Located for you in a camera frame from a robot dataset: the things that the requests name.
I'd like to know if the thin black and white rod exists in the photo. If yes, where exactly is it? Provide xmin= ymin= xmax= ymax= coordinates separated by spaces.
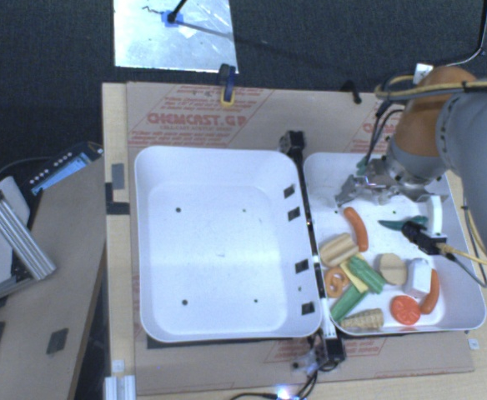
xmin=289 ymin=150 xmax=337 ymax=342

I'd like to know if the black block with thin wires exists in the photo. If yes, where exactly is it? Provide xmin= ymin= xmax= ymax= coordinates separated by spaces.
xmin=279 ymin=130 xmax=308 ymax=157
xmin=307 ymin=334 xmax=348 ymax=373

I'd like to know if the beige round biscuit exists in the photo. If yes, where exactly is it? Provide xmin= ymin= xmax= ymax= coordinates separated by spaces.
xmin=377 ymin=252 xmax=409 ymax=287

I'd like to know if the yellow flat strip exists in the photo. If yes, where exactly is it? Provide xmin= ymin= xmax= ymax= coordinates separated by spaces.
xmin=339 ymin=259 xmax=370 ymax=295

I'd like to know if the orange sausage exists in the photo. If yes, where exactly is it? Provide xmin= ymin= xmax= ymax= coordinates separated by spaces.
xmin=343 ymin=206 xmax=370 ymax=253
xmin=419 ymin=268 xmax=441 ymax=316

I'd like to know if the white plastic tray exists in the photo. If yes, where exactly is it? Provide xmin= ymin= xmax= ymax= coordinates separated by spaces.
xmin=133 ymin=145 xmax=324 ymax=344
xmin=303 ymin=152 xmax=487 ymax=338

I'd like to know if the dark green chili pepper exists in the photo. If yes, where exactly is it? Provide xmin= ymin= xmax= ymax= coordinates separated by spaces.
xmin=377 ymin=215 xmax=429 ymax=232

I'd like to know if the white small carton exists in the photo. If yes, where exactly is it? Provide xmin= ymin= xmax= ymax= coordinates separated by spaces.
xmin=403 ymin=257 xmax=433 ymax=300

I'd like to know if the green smooth vegetable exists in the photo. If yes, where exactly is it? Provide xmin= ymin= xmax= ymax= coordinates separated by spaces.
xmin=329 ymin=284 xmax=370 ymax=324

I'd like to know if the beige waffle cone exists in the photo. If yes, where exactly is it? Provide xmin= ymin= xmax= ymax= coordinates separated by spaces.
xmin=339 ymin=307 xmax=385 ymax=331

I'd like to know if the orange pretzel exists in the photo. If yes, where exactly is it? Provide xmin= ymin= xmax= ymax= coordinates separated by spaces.
xmin=324 ymin=266 xmax=350 ymax=299

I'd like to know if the red tomato slice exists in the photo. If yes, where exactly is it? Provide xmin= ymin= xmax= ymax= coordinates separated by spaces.
xmin=389 ymin=294 xmax=422 ymax=326

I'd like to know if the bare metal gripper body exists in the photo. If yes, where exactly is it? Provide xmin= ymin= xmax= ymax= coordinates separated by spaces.
xmin=362 ymin=157 xmax=449 ymax=204

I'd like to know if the beige ridged bread roll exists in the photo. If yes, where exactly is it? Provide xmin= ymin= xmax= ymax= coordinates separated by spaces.
xmin=319 ymin=232 xmax=361 ymax=268

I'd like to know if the green ribbed vegetable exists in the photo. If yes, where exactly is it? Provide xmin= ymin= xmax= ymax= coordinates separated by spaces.
xmin=347 ymin=255 xmax=388 ymax=295

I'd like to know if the black cylinder on white bracket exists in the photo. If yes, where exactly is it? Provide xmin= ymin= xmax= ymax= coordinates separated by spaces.
xmin=400 ymin=195 xmax=449 ymax=256

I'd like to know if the brown cardboard board red print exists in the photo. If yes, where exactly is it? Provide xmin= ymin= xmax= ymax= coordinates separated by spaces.
xmin=125 ymin=82 xmax=476 ymax=396

